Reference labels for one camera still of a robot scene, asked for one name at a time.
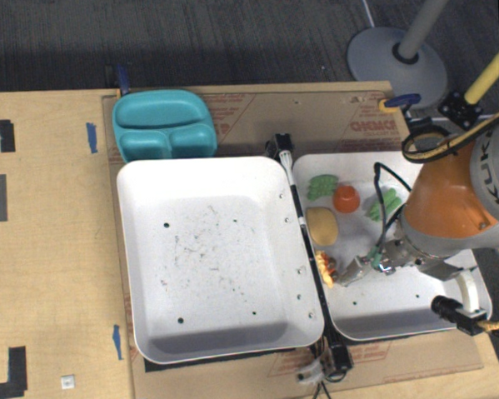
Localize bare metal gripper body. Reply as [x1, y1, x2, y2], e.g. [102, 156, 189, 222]
[351, 234, 447, 280]

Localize orange and yellow pizza slice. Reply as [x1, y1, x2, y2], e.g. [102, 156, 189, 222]
[314, 249, 339, 290]

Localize white plastic tray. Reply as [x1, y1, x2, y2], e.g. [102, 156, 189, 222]
[115, 150, 327, 368]
[291, 144, 495, 345]

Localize yellow bread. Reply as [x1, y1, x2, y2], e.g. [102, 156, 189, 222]
[305, 205, 341, 248]

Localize green grapes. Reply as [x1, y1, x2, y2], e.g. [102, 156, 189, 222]
[305, 172, 342, 202]
[365, 187, 404, 223]

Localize orange cup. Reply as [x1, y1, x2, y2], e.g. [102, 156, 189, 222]
[332, 183, 362, 215]

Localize thin black and white rod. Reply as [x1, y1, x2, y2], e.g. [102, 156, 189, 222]
[277, 147, 346, 352]

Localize brown cardboard board red print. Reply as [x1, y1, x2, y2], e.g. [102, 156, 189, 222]
[101, 72, 487, 399]

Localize grey round floor stand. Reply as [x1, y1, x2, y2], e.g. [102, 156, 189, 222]
[343, 0, 473, 114]

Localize blue divided plate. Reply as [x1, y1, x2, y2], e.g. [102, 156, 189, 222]
[110, 86, 220, 164]

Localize black cylinder on white bracket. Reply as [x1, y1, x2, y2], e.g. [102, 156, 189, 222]
[428, 265, 491, 339]

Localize black block with thin wires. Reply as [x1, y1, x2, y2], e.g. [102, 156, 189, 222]
[323, 341, 355, 377]
[264, 132, 295, 159]

